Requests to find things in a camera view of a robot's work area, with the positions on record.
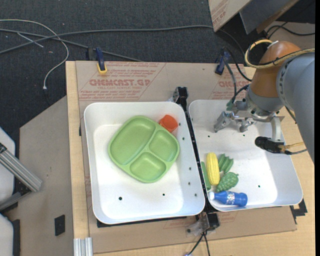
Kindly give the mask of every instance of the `orange cup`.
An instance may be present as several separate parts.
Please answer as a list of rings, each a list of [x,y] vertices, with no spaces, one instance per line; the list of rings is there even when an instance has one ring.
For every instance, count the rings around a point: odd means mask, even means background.
[[[159,122],[159,124],[172,133],[177,127],[178,123],[171,115],[166,114]]]

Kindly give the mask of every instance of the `black fabric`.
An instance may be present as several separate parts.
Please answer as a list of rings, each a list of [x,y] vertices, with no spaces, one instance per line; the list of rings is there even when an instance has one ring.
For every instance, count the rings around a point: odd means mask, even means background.
[[[42,23],[57,34],[100,29],[147,29],[191,25],[212,26],[207,0],[2,0],[0,19],[22,19]],[[52,35],[40,25],[0,21],[0,28]],[[245,33],[239,15],[222,30],[234,37],[243,51],[262,35]],[[243,54],[230,36],[209,28],[161,32],[106,32],[65,36],[92,48],[129,56],[145,62],[213,63],[222,47],[228,47],[238,63]],[[16,33],[0,32],[0,51],[27,43]],[[65,65],[43,82],[47,72],[66,56],[64,46],[54,40],[30,44],[0,54],[0,127],[9,135],[66,95]],[[67,45],[69,61],[86,60],[86,49]],[[127,61],[105,54],[105,60]]]

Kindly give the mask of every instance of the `green plate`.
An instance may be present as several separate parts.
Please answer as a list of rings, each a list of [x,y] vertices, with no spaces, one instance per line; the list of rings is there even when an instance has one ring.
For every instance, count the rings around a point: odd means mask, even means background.
[[[176,161],[178,140],[160,124],[145,116],[127,120],[111,138],[111,160],[133,178],[153,183],[161,179]]]

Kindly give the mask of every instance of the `blue bottle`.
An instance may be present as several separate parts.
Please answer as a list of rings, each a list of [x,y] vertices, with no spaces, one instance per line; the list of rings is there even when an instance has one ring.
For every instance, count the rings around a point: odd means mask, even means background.
[[[248,202],[248,196],[245,193],[236,193],[232,191],[214,193],[210,191],[208,195],[210,200],[219,200],[224,205],[246,206]]]

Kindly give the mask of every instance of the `wooden table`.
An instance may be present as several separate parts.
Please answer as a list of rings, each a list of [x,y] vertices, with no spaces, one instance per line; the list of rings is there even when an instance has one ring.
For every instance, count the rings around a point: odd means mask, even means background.
[[[77,89],[76,63],[66,62],[66,87],[68,105],[70,171],[72,189],[73,235],[75,239],[85,239],[90,236],[83,165],[82,140],[79,136],[80,114]],[[300,133],[294,121],[288,117],[285,110],[279,113],[285,116],[282,132],[287,144],[301,140]],[[209,248],[214,256],[256,256],[256,255],[315,255],[315,166],[308,155],[302,153],[292,156],[296,168],[307,213],[297,218],[297,230],[264,235],[210,240]],[[184,243],[160,247],[100,253],[101,256],[182,256],[192,249],[194,243]],[[201,242],[192,253],[193,256],[207,255],[207,248]]]

